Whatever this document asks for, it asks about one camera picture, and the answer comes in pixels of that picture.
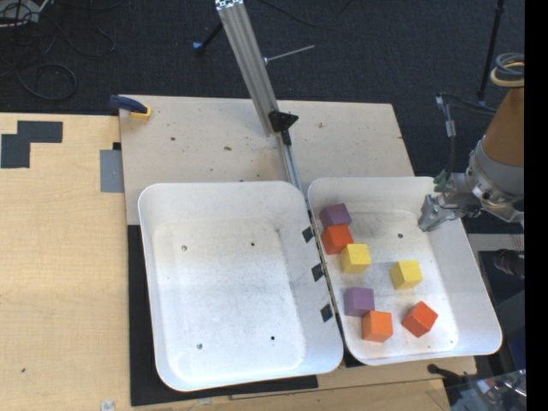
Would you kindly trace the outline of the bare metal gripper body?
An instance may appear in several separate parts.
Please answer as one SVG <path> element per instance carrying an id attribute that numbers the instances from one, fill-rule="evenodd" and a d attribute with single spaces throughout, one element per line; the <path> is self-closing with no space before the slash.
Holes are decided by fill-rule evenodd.
<path id="1" fill-rule="evenodd" d="M 524 194 L 522 167 L 470 164 L 463 173 L 442 171 L 437 176 L 437 193 L 438 206 L 454 209 L 456 218 L 488 212 L 506 223 L 524 222 L 524 212 L 516 208 Z"/>

